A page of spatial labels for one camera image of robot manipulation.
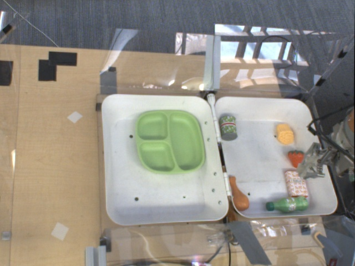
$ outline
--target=green divided plate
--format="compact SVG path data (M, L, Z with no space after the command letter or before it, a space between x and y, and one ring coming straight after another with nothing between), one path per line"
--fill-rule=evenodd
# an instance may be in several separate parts
M136 143L141 163L156 173L195 171L205 162L199 122L181 110L155 110L136 122Z

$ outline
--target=red and white box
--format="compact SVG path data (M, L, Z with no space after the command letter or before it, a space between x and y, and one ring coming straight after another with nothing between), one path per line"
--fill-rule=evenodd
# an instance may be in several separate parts
M306 181L300 178L297 171L285 172L287 192L290 197L305 196L308 197Z

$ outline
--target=yellow toy food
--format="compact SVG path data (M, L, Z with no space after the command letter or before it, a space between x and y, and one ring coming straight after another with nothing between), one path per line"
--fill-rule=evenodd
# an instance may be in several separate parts
M276 126L276 136L278 141L284 145L292 144L295 139L293 131L287 123Z

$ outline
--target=bottle cap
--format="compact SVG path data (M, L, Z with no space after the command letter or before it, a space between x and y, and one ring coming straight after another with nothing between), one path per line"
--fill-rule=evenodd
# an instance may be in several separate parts
M266 209L267 209L268 211L273 211L273 210L275 209L275 207L274 207L274 205L273 205L272 202L267 202L267 203L266 203Z

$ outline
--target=white tray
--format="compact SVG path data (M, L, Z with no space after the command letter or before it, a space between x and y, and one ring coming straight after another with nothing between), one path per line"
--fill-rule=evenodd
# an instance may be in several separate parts
M135 139L129 136L135 135L139 115L150 110L184 110L196 116L206 153L200 169L161 175L143 167ZM102 119L106 210L113 222L215 221L225 216L227 195L211 110L205 100L192 96L111 95L102 104Z
M249 209L239 212L247 218L312 216L333 213L337 197L324 166L324 178L309 178L309 208L303 212L284 214L269 212L265 203L287 197L284 172L295 170L287 158L291 150L306 152L318 138L307 130L312 120L308 107L292 99L221 98L216 103L216 113L236 117L238 138L222 141L225 164L229 175L236 177L237 185L244 194L250 194ZM276 125L288 123L295 133L292 145L282 145L274 137Z

